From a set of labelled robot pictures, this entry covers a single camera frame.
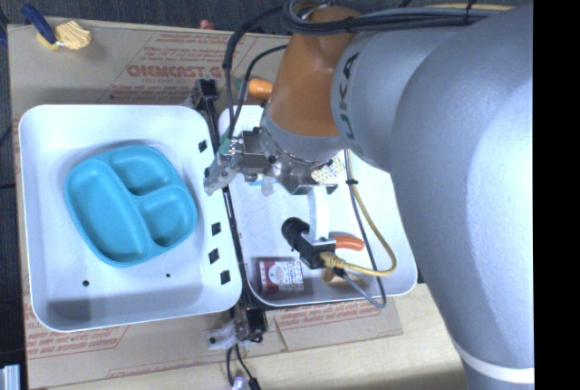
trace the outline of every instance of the orange tool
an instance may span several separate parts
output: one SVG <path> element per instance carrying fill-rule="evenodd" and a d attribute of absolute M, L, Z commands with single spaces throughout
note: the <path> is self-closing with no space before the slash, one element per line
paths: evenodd
<path fill-rule="evenodd" d="M 356 251 L 361 251 L 364 248 L 364 241 L 357 239 L 356 237 L 351 237 L 349 235 L 336 235 L 334 236 L 336 240 L 336 247 L 338 249 L 354 249 Z"/>

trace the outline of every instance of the plastic container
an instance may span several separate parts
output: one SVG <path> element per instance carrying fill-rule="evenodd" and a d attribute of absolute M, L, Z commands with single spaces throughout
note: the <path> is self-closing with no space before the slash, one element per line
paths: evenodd
<path fill-rule="evenodd" d="M 113 266 L 134 266 L 175 248 L 198 222 L 183 179 L 150 146 L 125 146 L 84 160 L 69 172 L 64 192 L 79 233 Z"/>

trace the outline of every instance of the gray robot arm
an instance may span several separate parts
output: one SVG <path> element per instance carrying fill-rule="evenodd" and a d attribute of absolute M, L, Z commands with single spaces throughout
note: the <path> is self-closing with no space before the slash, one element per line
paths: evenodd
<path fill-rule="evenodd" d="M 362 34 L 331 93 L 345 145 L 391 174 L 470 389 L 534 387 L 532 11 Z"/>

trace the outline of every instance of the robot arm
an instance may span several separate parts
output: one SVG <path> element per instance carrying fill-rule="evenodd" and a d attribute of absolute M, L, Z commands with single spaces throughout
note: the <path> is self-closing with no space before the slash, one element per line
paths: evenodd
<path fill-rule="evenodd" d="M 312 170 L 344 148 L 391 174 L 470 389 L 534 387 L 532 11 L 296 34 L 259 131 L 263 172 L 291 193 L 307 193 Z"/>

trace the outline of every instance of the yellow object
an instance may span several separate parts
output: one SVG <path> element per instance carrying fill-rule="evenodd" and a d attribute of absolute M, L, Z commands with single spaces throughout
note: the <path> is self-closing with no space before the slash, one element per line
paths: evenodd
<path fill-rule="evenodd" d="M 40 33 L 36 33 L 36 40 L 38 40 L 45 48 L 49 50 L 58 50 L 58 44 L 49 44 L 48 40 L 40 35 Z"/>
<path fill-rule="evenodd" d="M 347 156 L 346 159 L 348 160 L 349 168 L 352 169 L 353 167 L 351 165 L 351 152 L 350 152 L 350 150 L 346 153 L 346 156 Z M 391 267 L 388 269 L 385 269 L 385 270 L 374 270 L 374 269 L 364 268 L 362 266 L 358 266 L 356 264 L 349 263 L 349 262 L 345 261 L 344 259 L 339 258 L 332 251 L 322 252 L 320 254 L 320 258 L 324 261 L 324 265 L 327 266 L 328 268 L 350 269 L 350 270 L 353 270 L 356 272 L 360 272 L 362 274 L 367 274 L 369 276 L 375 276 L 375 277 L 389 276 L 397 268 L 397 258 L 395 257 L 395 254 L 393 253 L 390 245 L 387 243 L 387 240 L 384 239 L 384 237 L 381 235 L 381 232 L 378 230 L 378 228 L 376 227 L 376 225 L 372 221 L 371 215 L 369 214 L 366 207 L 364 206 L 363 199 L 361 198 L 361 195 L 356 188 L 356 184 L 352 184 L 352 185 L 353 185 L 354 198 L 356 199 L 356 202 L 358 203 L 359 207 L 361 208 L 361 212 L 362 212 L 364 218 L 369 223 L 369 226 L 371 226 L 371 229 L 374 232 L 374 235 L 376 235 L 377 239 L 379 239 L 382 247 L 387 251 L 387 253 L 389 254 L 389 257 L 391 258 Z"/>
<path fill-rule="evenodd" d="M 91 33 L 74 21 L 57 25 L 54 28 L 54 35 L 59 42 L 71 50 L 79 50 L 91 42 Z"/>
<path fill-rule="evenodd" d="M 273 86 L 273 83 L 258 78 L 252 79 L 248 85 L 250 95 L 253 95 L 256 98 L 261 98 L 262 100 L 267 100 L 270 98 L 270 93 L 272 93 Z"/>

